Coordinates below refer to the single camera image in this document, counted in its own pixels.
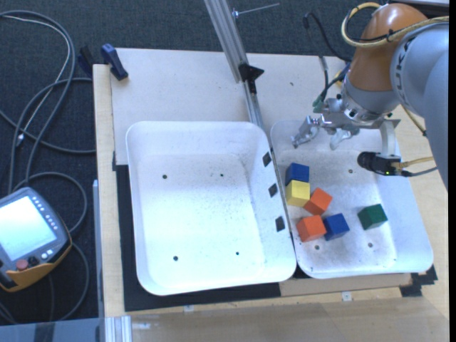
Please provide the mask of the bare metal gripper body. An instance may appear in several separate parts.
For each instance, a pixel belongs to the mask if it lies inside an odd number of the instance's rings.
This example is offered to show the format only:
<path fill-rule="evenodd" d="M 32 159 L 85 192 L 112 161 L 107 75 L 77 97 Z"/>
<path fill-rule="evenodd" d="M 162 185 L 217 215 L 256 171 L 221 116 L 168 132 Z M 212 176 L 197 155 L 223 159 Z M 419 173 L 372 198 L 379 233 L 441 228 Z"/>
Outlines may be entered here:
<path fill-rule="evenodd" d="M 377 129 L 384 121 L 381 114 L 369 111 L 351 98 L 327 98 L 319 106 L 321 126 L 330 133 L 345 130 L 357 135 L 361 129 Z"/>

